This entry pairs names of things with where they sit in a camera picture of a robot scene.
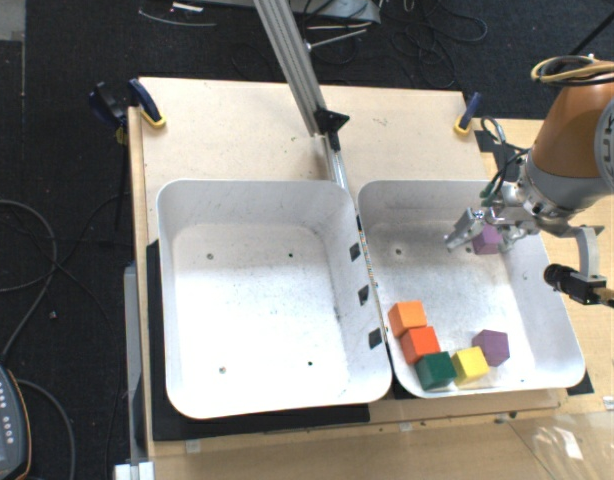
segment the black floor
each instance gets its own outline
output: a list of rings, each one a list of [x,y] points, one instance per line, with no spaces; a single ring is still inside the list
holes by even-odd
[[[126,103],[125,84],[139,75],[282,80],[254,11],[207,6],[187,25],[145,16],[182,19],[167,12],[170,4],[27,0],[24,49],[0,41],[0,198],[48,221],[61,263],[6,365],[63,404],[81,480],[108,478],[129,456],[122,282],[133,254],[127,197],[115,226],[122,147],[92,115],[88,93],[104,81]],[[614,11],[614,0],[416,0],[412,14],[402,0],[389,0],[383,11],[381,25],[317,50],[321,83],[450,89],[466,98],[477,91],[478,115],[541,119],[555,92],[533,84],[531,68],[573,52]],[[199,22],[215,25],[189,26]],[[308,39],[325,37],[316,34]],[[614,21],[580,53],[614,60]],[[42,226],[0,206],[0,351],[40,292],[50,253]],[[24,395],[32,474],[67,478],[59,414],[37,393]]]

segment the yellow cube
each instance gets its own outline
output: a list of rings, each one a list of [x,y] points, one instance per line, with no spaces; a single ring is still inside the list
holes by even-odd
[[[476,346],[459,350],[451,357],[456,369],[454,383],[458,386],[484,377],[489,372],[489,365],[483,350]]]

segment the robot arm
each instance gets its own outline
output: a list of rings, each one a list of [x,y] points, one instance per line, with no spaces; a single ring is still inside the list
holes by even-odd
[[[563,71],[572,64],[574,69]],[[503,181],[504,173],[499,173],[499,179],[481,193],[482,208],[468,208],[445,244],[451,251],[487,227],[498,231],[498,250],[503,253],[517,240],[540,231],[576,238],[579,270],[550,265],[545,281],[581,304],[614,307],[614,292],[606,289],[606,278],[598,271],[596,236],[603,228],[569,224],[575,215],[614,193],[614,63],[557,57],[538,64],[532,78],[563,89],[533,146],[508,160],[520,164],[518,179]],[[504,148],[504,132],[497,124],[496,128]]]

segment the orange cube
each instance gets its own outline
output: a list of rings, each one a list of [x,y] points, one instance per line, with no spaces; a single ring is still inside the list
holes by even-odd
[[[440,352],[440,344],[433,327],[407,329],[400,338],[400,346],[407,364],[417,363],[424,355]]]
[[[419,300],[397,302],[389,310],[389,325],[391,332],[396,338],[400,338],[407,329],[425,327],[427,316],[423,303]]]

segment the empty white tray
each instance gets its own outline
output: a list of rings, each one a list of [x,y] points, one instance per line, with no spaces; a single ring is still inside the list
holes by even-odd
[[[358,195],[384,321],[394,303],[421,300],[442,350],[471,347],[483,329],[508,334],[511,357],[482,379],[422,389],[387,329],[394,372],[424,398],[551,389],[577,384],[585,363],[559,293],[543,280],[549,260],[540,235],[505,254],[476,255],[470,244],[451,253],[444,236],[467,207],[479,207],[487,181],[374,181]]]
[[[157,199],[167,393],[196,419],[367,403],[392,380],[348,192],[176,180]]]

